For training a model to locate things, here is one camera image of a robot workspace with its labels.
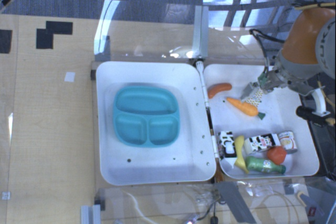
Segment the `green bottle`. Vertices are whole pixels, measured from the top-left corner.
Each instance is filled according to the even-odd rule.
[[[253,156],[248,156],[245,159],[245,163],[248,170],[255,170],[263,173],[278,172],[284,174],[286,171],[286,167],[283,165],[276,165],[268,159],[256,158]]]

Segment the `blue plate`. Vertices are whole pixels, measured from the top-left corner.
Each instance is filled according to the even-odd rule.
[[[175,96],[161,88],[128,86],[116,95],[113,126],[126,145],[160,147],[172,144],[180,131],[180,112]]]

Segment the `sticker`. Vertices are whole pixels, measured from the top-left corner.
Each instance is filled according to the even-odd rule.
[[[67,72],[65,74],[64,81],[65,82],[74,82],[75,81],[75,75],[76,75],[75,72]]]

